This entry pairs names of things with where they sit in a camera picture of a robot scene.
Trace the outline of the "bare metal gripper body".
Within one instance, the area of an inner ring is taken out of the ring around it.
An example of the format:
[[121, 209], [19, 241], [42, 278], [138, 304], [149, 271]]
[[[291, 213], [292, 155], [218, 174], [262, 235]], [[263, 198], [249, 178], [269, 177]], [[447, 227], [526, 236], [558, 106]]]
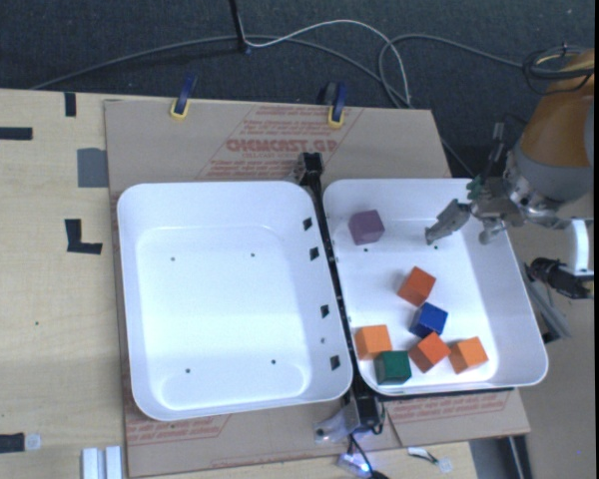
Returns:
[[477, 177], [470, 182], [471, 213], [483, 222], [566, 228], [570, 220], [558, 215], [561, 206], [561, 202], [544, 196], [523, 177]]

